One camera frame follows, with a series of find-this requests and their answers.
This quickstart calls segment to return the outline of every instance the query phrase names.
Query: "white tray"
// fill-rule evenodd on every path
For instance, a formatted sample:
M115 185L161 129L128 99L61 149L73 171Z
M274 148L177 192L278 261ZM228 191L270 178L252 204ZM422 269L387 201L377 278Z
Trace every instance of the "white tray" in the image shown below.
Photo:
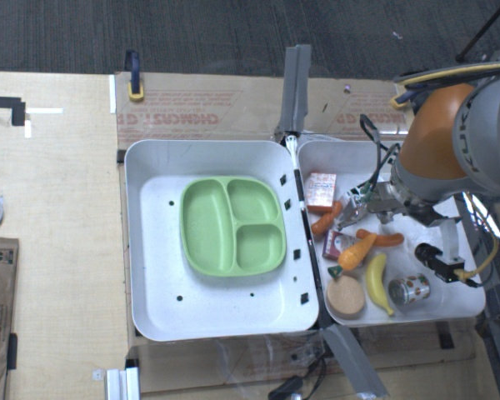
M132 316L142 335L176 341L298 332L315 323L318 300L287 149L269 141L146 140L127 150L124 166ZM212 277L185 258L182 191L195 179L222 175L253 177L276 193L287 253L273 271Z
M298 151L302 179L307 180L310 172L336 173L338 194L345 193L359 183L366 181L373 173L376 161L376 146L369 141L311 141L304 143ZM381 172L381 180L389 178L389 165ZM435 207L442 215L459 216L456 203L453 198L448 199ZM319 216L310 214L310 223L318 220ZM368 325L408 323L427 320L469 318L478 315L485 307L485 291L482 287L473 288L461 282L445 283L437 278L433 271L424 267L414 256L415 247L422 242L427 242L441 248L443 241L439 228L425 228L422 224L415 222L410 217L397 215L394 221L382 225L375 215L368 215L362 221L342 230L345 234L355 236L359 228L365 228L376 233L402 233L406 240L398 247L374 247L361 267L351 272L365 288L364 270L368 261L376 254L384 252L387 254L387 266L383 275L383 283L387 290L388 283L394 278L404 275L424 273L431 285L431 294L427 299L420 302L396 307L389 298L389 304L395 309L395 315L389 317L380 307L373 304L365 294L367 306L359 318L354 320L342 319L334 315L328 307L328 312L339 323L350 327L361 327ZM459 256L465 260L465 269L476 268L473 255L463 225L457 225L459 237ZM319 261L322 286L325 289L332 279L328 273L328 267L335 265L322 257L323 239L315 238L315 251Z

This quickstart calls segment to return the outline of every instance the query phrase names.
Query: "small box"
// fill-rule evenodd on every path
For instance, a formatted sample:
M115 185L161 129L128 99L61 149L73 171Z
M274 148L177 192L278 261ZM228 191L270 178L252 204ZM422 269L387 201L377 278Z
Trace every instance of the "small box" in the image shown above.
M308 211L315 213L332 211L336 178L337 175L334 173L311 173L305 192Z
M348 236L335 230L327 230L326 236L324 236L322 257L332 261L337 261L339 259L339 255L343 253L343 250L349 248L357 242L359 242L359 239L356 237Z

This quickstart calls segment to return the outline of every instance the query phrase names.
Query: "yellow cable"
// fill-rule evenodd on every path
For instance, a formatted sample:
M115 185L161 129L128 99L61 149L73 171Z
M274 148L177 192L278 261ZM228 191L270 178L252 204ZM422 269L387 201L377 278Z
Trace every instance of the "yellow cable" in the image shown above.
M489 256L475 270L472 270L472 271L465 271L464 269L454 270L454 274L459 278L459 281L463 282L463 283L465 283L468 278L473 278L477 274L481 273L487 267L487 265L489 263L491 263L491 261L494 259L494 257L498 253L498 239L493 234L493 230L489 226L487 219L483 216L483 213L478 209L478 206L473 201L472 196L468 192L465 193L465 195L467 196L469 202L472 204L472 208L474 209L474 211L479 214L480 218L482 219L483 224L487 227L489 234L491 234L493 245L492 245L492 251L491 251L491 253L489 253Z
M420 73L418 77L407 78L405 80L402 80L401 82L396 82L396 84L401 84L403 86L406 86L411 83L419 83L419 82L424 82L426 80L433 80L434 78L448 77L463 73L480 73L481 71L487 71L496 68L500 68L500 62L482 64L482 65L472 65L468 67L454 67L449 69L443 69L441 71L430 72L429 74Z

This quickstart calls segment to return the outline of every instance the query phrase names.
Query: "light wood surface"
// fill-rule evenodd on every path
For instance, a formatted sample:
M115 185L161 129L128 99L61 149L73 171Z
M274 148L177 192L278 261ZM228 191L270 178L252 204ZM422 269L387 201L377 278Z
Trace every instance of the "light wood surface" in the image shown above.
M128 353L109 78L0 72L0 96L21 98L28 108L63 108L61 115L33 115L29 139L11 126L10 110L0 109L0 236L20 240L17 369L8 375L7 400L103 399L98 377L122 369ZM499 398L483 342L472 338L475 353L467 360L379 370L391 398ZM196 389L145 398L251 398L246 394ZM336 374L315 398L358 396Z

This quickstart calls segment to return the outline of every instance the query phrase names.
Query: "can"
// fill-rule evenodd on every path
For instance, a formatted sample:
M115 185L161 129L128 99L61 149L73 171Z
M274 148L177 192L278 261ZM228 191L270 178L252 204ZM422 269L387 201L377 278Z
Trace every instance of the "can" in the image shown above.
M415 276L395 278L389 283L387 290L395 304L406 305L428 298L430 282L424 274L419 272Z

